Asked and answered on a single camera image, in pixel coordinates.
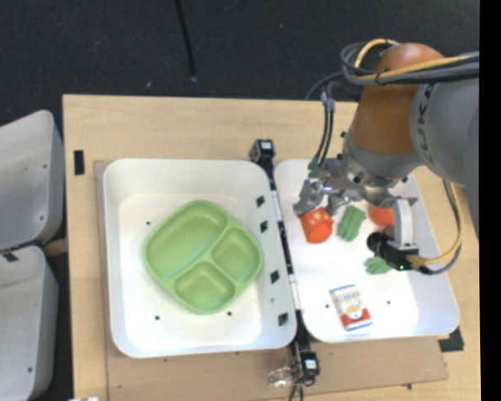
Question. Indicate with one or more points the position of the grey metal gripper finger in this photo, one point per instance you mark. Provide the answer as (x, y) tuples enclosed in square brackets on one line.
[(338, 204), (305, 201)]

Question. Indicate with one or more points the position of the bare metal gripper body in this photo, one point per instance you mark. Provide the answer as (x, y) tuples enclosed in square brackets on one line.
[(361, 182)]

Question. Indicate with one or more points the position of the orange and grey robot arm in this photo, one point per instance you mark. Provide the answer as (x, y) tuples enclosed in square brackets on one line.
[(392, 111)]

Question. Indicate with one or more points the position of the green toy bean pods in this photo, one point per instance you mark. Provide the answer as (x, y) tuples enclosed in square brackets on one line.
[(350, 223)]

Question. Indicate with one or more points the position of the orange toy fruit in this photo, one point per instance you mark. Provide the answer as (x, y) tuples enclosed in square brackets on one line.
[(381, 216)]

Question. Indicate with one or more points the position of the thin black and white rod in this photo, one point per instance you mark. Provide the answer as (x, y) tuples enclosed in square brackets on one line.
[(287, 249)]

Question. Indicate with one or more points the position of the white plastic tray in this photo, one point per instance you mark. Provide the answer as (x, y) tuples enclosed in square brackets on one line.
[(342, 265), (183, 174)]

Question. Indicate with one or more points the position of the green toy vegetable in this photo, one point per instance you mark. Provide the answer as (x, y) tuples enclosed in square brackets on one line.
[(378, 266)]

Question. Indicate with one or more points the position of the white red and blue carton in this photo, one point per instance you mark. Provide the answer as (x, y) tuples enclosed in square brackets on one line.
[(351, 307)]

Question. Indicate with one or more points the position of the green divided plate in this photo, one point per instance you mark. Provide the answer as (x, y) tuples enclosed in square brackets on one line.
[(200, 257)]

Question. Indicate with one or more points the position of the black cylinder on white bracket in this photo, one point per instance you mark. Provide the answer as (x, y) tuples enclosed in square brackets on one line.
[(401, 240)]

